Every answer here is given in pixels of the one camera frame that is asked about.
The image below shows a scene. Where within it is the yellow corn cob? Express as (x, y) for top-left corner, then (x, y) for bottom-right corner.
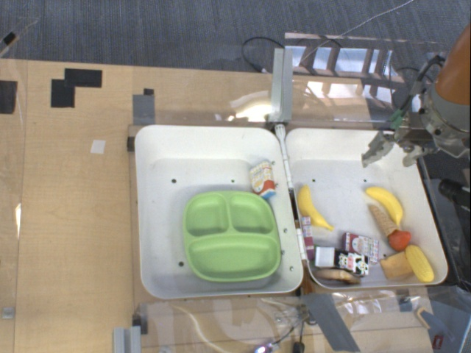
(404, 244), (436, 284)

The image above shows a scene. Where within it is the green divided plate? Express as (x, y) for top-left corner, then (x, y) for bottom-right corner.
(183, 191), (283, 283)

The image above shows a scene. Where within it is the white plastic tray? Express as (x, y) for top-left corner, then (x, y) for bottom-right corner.
(285, 127), (449, 290)
(134, 124), (305, 300)

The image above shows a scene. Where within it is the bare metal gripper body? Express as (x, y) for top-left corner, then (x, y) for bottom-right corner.
(392, 108), (471, 158)

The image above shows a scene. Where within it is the thin black and white rod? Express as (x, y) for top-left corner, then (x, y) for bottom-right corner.
(274, 123), (310, 263)

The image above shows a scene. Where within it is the purple and white carton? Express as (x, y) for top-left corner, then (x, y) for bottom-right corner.
(341, 232), (380, 265)

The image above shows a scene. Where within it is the black and white cow carton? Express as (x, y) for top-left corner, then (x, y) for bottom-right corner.
(314, 246), (370, 278)

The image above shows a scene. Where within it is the white and red carton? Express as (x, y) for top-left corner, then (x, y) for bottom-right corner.
(249, 160), (277, 200)

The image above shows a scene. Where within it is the tan bread block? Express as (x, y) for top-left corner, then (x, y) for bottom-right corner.
(380, 252), (415, 281)

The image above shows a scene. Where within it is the ice cream cone red scoop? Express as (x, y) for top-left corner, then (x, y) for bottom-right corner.
(368, 204), (413, 252)

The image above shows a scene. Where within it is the yellow banana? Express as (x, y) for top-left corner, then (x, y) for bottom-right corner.
(365, 185), (405, 231)
(297, 185), (336, 232)

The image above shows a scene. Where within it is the black cylinder on white bracket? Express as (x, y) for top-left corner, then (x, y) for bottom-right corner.
(437, 177), (471, 209)

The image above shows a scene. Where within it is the small pink carton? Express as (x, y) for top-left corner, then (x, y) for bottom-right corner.
(300, 215), (316, 261)

